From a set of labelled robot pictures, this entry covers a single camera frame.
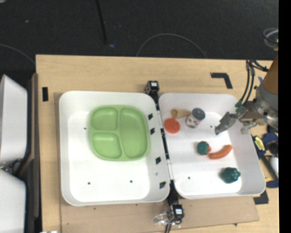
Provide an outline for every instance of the sausage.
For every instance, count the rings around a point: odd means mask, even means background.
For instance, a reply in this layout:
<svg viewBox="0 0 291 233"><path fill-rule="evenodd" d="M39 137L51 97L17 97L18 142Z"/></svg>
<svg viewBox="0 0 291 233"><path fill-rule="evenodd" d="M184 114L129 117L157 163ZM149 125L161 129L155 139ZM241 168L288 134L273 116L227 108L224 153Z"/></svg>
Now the sausage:
<svg viewBox="0 0 291 233"><path fill-rule="evenodd" d="M224 148L218 152L215 152L215 153L209 153L208 154L208 157L210 159L220 159L220 158L223 158L224 156L227 156L228 153L231 152L232 150L232 145L228 144L228 145L225 145Z"/></svg>

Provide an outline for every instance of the green divided plate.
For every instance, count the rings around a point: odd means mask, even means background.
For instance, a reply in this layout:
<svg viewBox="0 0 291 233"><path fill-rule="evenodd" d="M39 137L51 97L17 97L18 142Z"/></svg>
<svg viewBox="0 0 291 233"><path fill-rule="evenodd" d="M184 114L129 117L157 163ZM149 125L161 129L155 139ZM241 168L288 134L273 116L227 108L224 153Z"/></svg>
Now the green divided plate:
<svg viewBox="0 0 291 233"><path fill-rule="evenodd" d="M149 152L146 117L135 107L105 105L94 109L89 132L92 150L102 159L137 160Z"/></svg>

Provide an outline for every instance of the red disc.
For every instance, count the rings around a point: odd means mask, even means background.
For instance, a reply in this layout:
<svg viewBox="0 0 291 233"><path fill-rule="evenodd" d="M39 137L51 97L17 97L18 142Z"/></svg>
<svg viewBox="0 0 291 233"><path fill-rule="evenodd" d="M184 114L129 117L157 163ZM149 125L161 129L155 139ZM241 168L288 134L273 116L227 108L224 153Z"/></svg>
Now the red disc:
<svg viewBox="0 0 291 233"><path fill-rule="evenodd" d="M174 118L168 118L164 122L164 127L169 133L177 133L180 130L180 124Z"/></svg>

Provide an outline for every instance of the green toy vegetable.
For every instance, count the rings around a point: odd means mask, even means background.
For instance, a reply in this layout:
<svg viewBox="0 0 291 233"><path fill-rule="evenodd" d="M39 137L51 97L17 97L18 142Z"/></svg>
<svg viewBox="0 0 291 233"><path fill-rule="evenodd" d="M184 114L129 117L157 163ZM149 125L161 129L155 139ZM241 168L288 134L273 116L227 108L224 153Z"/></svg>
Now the green toy vegetable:
<svg viewBox="0 0 291 233"><path fill-rule="evenodd" d="M233 183L238 180L241 173L234 167L227 167L221 173L220 177L225 183Z"/></svg>
<svg viewBox="0 0 291 233"><path fill-rule="evenodd" d="M197 152L201 155L206 155L211 151L211 147L208 142L202 141L197 144Z"/></svg>

